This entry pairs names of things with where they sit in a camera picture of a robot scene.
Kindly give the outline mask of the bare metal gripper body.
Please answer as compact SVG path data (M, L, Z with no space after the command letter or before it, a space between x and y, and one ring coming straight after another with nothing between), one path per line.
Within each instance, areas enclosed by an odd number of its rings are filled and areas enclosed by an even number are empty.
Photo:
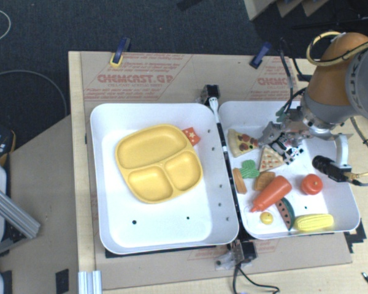
M288 110L278 116L282 134L291 141L318 137L324 140L332 138L331 130L336 123L328 123L315 116L310 110Z

